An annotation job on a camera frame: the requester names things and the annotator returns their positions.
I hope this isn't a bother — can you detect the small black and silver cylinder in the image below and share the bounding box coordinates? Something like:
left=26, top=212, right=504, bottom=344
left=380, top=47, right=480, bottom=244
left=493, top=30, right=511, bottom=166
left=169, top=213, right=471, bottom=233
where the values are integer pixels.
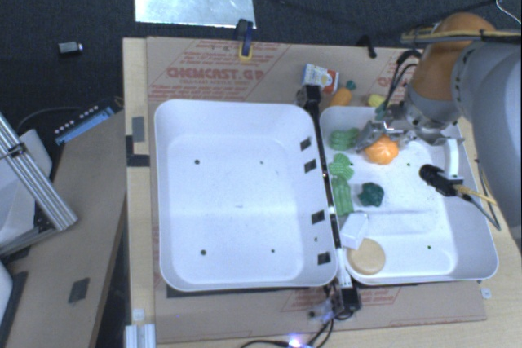
left=57, top=41, right=84, bottom=55

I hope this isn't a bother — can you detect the black cylinder on white bracket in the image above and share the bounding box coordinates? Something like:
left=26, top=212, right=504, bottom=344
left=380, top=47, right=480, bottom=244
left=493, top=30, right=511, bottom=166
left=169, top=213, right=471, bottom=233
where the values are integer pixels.
left=418, top=137, right=466, bottom=198

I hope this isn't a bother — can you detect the light green toy vegetable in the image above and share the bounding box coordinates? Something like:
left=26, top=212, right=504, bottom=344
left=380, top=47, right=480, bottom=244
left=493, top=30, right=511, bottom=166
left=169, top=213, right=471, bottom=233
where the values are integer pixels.
left=328, top=152, right=355, bottom=181
left=329, top=127, right=361, bottom=151

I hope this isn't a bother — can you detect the white box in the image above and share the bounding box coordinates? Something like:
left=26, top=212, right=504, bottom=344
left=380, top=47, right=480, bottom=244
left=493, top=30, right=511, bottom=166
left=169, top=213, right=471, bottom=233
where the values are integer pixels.
left=338, top=212, right=369, bottom=251

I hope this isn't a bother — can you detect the thin black and white rod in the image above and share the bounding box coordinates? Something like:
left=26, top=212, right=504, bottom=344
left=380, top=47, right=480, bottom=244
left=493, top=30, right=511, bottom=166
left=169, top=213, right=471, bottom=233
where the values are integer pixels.
left=308, top=92, right=351, bottom=291

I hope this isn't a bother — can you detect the white plastic tray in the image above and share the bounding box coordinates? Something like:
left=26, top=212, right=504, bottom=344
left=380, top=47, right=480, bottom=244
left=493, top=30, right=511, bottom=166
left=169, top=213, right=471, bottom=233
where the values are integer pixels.
left=319, top=105, right=500, bottom=286
left=153, top=98, right=340, bottom=293

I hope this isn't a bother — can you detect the orange pumpkin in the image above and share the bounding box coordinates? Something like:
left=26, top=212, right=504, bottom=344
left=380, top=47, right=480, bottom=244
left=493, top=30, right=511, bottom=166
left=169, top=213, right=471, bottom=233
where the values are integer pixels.
left=363, top=134, right=400, bottom=166

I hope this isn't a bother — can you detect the light green ribbed vegetable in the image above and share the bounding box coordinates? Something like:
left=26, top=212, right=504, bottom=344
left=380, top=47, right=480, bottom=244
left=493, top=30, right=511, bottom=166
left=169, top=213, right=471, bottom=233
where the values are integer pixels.
left=330, top=176, right=356, bottom=218

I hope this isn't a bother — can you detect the brown cardboard board red print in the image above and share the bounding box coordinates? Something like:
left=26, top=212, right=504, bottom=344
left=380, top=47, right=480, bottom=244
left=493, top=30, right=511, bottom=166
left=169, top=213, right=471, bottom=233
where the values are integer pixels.
left=145, top=37, right=489, bottom=333

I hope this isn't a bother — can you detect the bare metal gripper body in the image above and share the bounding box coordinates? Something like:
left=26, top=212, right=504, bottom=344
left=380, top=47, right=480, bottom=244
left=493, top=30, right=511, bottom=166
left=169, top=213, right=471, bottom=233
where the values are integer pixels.
left=374, top=104, right=426, bottom=144

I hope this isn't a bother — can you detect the orange carrot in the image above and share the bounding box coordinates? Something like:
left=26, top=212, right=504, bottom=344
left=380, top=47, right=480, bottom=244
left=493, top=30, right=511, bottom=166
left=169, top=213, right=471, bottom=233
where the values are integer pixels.
left=329, top=80, right=357, bottom=108

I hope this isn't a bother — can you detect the dark green broccoli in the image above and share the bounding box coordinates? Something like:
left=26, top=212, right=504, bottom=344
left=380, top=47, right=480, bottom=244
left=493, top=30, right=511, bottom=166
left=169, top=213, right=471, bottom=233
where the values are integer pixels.
left=357, top=182, right=385, bottom=207

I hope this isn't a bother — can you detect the tan round biscuit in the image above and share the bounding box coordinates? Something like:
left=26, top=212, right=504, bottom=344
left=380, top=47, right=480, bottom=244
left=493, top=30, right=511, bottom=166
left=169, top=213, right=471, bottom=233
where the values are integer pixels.
left=346, top=237, right=387, bottom=275

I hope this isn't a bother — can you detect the white blue red carton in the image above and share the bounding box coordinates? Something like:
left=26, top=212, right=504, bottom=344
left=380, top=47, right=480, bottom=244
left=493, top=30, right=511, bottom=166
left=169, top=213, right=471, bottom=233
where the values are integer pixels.
left=301, top=63, right=341, bottom=95

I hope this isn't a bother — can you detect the black block with thin wires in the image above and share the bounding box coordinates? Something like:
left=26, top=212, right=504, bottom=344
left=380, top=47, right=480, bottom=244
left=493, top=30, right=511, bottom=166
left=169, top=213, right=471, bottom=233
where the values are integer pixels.
left=295, top=85, right=321, bottom=109
left=324, top=284, right=363, bottom=319

